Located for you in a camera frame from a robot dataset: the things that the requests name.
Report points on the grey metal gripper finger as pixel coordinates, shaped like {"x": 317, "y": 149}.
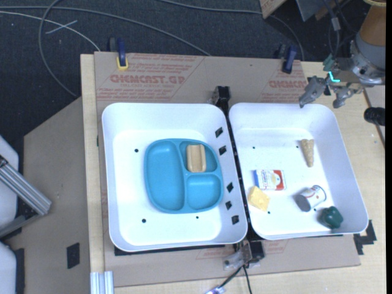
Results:
{"x": 311, "y": 91}
{"x": 343, "y": 96}

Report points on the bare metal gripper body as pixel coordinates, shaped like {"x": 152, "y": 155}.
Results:
{"x": 352, "y": 73}

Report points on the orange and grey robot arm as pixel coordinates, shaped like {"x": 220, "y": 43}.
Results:
{"x": 372, "y": 26}

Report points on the tan waffle cone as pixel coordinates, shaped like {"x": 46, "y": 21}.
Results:
{"x": 308, "y": 152}

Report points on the white plastic tray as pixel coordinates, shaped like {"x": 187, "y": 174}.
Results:
{"x": 171, "y": 230}
{"x": 275, "y": 152}

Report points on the white and red carton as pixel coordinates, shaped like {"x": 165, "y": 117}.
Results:
{"x": 271, "y": 180}

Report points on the white and red can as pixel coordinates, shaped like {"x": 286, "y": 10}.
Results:
{"x": 312, "y": 196}

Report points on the yellow cheese wedge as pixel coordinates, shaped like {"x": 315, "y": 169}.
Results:
{"x": 258, "y": 199}

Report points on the green bell pepper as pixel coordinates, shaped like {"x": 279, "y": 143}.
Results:
{"x": 330, "y": 217}

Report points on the tan hot dog bun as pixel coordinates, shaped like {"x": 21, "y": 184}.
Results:
{"x": 196, "y": 159}

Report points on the brown cardboard board red print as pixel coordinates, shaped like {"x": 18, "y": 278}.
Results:
{"x": 171, "y": 81}

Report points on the blue divided plate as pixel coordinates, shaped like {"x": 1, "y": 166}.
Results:
{"x": 165, "y": 176}

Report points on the black cylinder on white bracket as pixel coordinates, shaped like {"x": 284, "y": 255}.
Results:
{"x": 375, "y": 115}

